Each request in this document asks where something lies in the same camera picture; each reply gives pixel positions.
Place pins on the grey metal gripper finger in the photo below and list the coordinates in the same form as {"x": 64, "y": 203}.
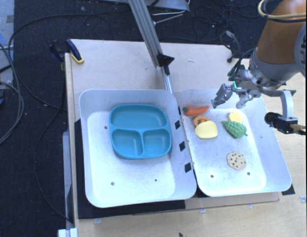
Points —
{"x": 221, "y": 95}
{"x": 244, "y": 99}

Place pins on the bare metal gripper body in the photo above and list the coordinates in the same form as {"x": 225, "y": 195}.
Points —
{"x": 250, "y": 85}

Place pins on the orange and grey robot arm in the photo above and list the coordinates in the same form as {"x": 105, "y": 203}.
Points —
{"x": 279, "y": 41}

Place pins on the small yellow toy piece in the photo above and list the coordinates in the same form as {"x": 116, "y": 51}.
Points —
{"x": 235, "y": 117}

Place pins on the orange carrot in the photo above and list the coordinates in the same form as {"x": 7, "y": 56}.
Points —
{"x": 195, "y": 110}

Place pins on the green grapes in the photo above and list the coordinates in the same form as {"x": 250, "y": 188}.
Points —
{"x": 234, "y": 129}

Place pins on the orange doughnut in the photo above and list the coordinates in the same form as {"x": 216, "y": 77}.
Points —
{"x": 197, "y": 119}

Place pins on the yellow flat oval chip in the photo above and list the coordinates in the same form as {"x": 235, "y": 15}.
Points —
{"x": 206, "y": 130}

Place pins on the thin black and white rod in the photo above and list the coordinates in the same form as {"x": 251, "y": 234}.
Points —
{"x": 168, "y": 83}

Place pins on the beige biscuit with dark dots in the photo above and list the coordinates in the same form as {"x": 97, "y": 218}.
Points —
{"x": 236, "y": 161}

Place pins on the black block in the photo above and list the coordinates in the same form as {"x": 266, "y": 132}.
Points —
{"x": 165, "y": 59}

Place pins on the white plastic tray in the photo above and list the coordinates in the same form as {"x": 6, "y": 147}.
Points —
{"x": 133, "y": 176}
{"x": 217, "y": 176}

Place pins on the blue divided plate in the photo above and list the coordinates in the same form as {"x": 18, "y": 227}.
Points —
{"x": 139, "y": 122}

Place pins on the pale flat board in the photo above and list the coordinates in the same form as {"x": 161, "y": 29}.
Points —
{"x": 118, "y": 65}

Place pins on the black cylinder on white bracket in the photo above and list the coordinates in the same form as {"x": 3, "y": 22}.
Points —
{"x": 283, "y": 122}

